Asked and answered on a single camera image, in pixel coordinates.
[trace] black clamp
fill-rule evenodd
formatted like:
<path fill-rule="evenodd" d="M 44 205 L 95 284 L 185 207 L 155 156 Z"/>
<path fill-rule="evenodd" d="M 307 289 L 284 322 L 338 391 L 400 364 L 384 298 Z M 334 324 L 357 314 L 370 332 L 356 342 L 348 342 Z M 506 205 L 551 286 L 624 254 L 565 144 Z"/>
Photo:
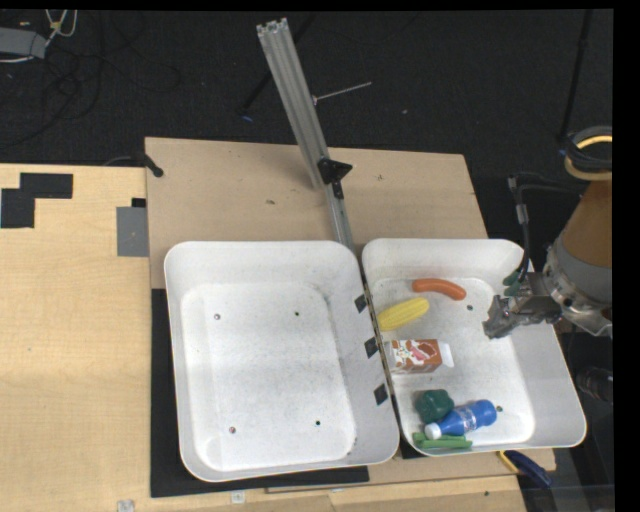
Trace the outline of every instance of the black clamp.
<path fill-rule="evenodd" d="M 353 165 L 336 162 L 330 158 L 323 157 L 318 161 L 318 170 L 320 171 L 322 181 L 324 181 L 325 185 L 329 185 L 329 183 L 331 183 L 333 187 L 333 195 L 337 199 L 344 199 L 340 180 L 342 180 L 342 178 L 344 178 L 351 169 L 353 169 Z"/>
<path fill-rule="evenodd" d="M 138 153 L 137 156 L 142 160 L 142 165 L 147 167 L 156 178 L 164 176 L 164 171 L 158 167 L 153 160 L 151 160 L 149 155 L 146 153 Z"/>

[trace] yellow corn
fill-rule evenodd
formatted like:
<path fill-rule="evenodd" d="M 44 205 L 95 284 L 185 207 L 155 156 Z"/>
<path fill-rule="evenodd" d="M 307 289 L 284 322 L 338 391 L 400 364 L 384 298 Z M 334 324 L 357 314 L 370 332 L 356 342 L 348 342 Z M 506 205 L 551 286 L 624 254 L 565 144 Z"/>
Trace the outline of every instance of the yellow corn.
<path fill-rule="evenodd" d="M 429 302 L 424 297 L 409 299 L 385 309 L 378 315 L 378 327 L 381 331 L 393 331 L 420 318 L 429 310 Z"/>

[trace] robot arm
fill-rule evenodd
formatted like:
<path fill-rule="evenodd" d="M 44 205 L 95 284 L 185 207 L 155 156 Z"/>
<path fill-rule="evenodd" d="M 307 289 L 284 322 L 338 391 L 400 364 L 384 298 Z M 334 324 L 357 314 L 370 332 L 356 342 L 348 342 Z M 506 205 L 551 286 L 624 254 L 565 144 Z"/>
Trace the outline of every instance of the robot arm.
<path fill-rule="evenodd" d="M 528 267 L 523 266 L 507 296 L 493 298 L 489 319 L 483 322 L 489 338 L 506 336 L 520 325 L 554 323 L 561 318 L 594 336 L 613 337 L 613 322 L 603 315 L 613 305 L 612 165 L 611 159 L 583 151 L 612 141 L 609 127 L 583 130 L 570 139 L 565 168 L 590 184 L 550 248 L 543 271 L 527 273 Z M 521 224 L 528 223 L 526 209 L 518 209 L 518 217 Z"/>

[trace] black floor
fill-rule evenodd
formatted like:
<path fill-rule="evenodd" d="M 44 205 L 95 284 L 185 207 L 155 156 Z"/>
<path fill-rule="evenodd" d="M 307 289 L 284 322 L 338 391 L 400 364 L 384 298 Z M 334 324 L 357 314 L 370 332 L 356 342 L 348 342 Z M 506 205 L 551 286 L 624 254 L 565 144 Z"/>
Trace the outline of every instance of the black floor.
<path fill-rule="evenodd" d="M 297 49 L 312 94 L 372 82 L 318 103 L 329 146 L 463 154 L 489 236 L 520 242 L 506 177 L 570 179 L 558 136 L 584 14 L 81 10 L 45 61 L 0 63 L 0 162 L 135 159 L 146 136 L 295 143 L 272 82 L 250 101 L 268 71 L 255 26 L 286 17 L 308 24 Z M 45 21 L 0 10 L 0 27 L 47 36 Z M 593 10 L 587 40 L 569 131 L 612 124 L 613 9 Z M 535 266 L 577 200 L 526 197 Z M 574 351 L 612 365 L 611 344 Z"/>

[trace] black mat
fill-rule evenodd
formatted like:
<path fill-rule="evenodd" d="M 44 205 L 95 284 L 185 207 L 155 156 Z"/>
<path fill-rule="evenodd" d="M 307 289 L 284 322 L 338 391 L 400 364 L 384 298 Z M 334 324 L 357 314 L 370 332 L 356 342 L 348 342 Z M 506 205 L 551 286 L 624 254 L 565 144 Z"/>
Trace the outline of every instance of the black mat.
<path fill-rule="evenodd" d="M 182 463 L 178 444 L 171 334 L 165 290 L 152 290 L 151 307 L 153 325 L 150 484 L 153 498 L 264 487 L 341 485 L 369 481 L 366 466 L 305 471 L 223 483 L 203 482 L 191 475 Z"/>

